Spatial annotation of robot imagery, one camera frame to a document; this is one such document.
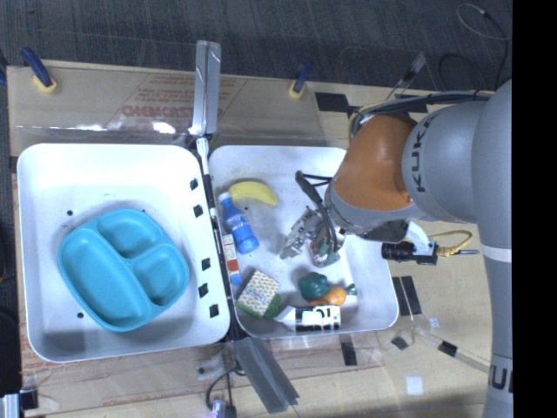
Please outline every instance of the banana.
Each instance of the banana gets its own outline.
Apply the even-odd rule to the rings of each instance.
[[[271,187],[259,181],[239,181],[228,188],[232,199],[257,199],[267,205],[277,204],[277,195]]]

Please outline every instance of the blue bottle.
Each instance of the blue bottle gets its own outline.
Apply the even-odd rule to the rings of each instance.
[[[225,224],[228,232],[232,234],[236,249],[241,254],[255,251],[259,247],[259,240],[253,235],[252,227],[245,215],[233,203],[228,192],[218,195],[218,202],[225,209]]]

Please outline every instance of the white tray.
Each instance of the white tray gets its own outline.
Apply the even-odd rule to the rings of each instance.
[[[210,344],[226,334],[230,312],[202,177],[186,149],[33,145],[18,160],[17,181],[27,327],[40,356],[55,362],[89,360]],[[197,182],[193,189],[192,181]],[[81,317],[84,311],[65,285],[56,257],[75,227],[126,206],[145,209],[164,228],[186,257],[191,280],[157,318],[114,333],[87,314]],[[197,217],[196,206],[203,212]],[[207,259],[210,267],[204,270]],[[205,283],[208,292],[200,297],[198,288]]]
[[[358,237],[346,238],[340,250],[340,260],[325,268],[316,268],[305,246],[296,257],[282,260],[278,250],[294,222],[306,206],[315,209],[312,201],[294,180],[297,170],[331,177],[339,168],[345,151],[332,147],[299,147],[274,145],[225,145],[216,149],[209,159],[215,198],[242,179],[256,179],[269,185],[277,194],[275,206],[254,199],[242,199],[236,206],[245,210],[254,234],[260,241],[253,253],[238,254],[240,272],[244,279],[259,269],[280,283],[280,294],[285,305],[303,306],[297,281],[310,271],[327,276],[332,285],[346,287],[355,283],[358,296],[348,296],[341,307],[341,327],[337,332],[353,333],[390,327],[399,315],[399,304],[394,292],[391,273],[381,257],[381,244]],[[222,217],[222,206],[218,206]],[[239,296],[234,287],[235,297]],[[293,337],[315,332],[294,333],[272,320],[257,320],[237,310],[243,329],[261,338]]]

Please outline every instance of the gray carpet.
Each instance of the gray carpet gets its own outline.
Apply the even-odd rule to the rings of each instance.
[[[425,90],[494,90],[512,73],[512,41],[500,40],[512,28],[513,0],[0,0],[13,64],[28,45],[49,59],[192,70],[204,39],[222,45],[227,74],[293,78],[312,60],[311,80],[393,86],[423,51],[413,88]],[[0,87],[0,307],[16,311],[7,117]]]

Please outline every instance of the blue plate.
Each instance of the blue plate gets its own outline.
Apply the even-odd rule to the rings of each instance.
[[[121,208],[73,230],[58,248],[68,288],[101,326],[117,332],[145,325],[184,293],[190,270],[161,226]]]

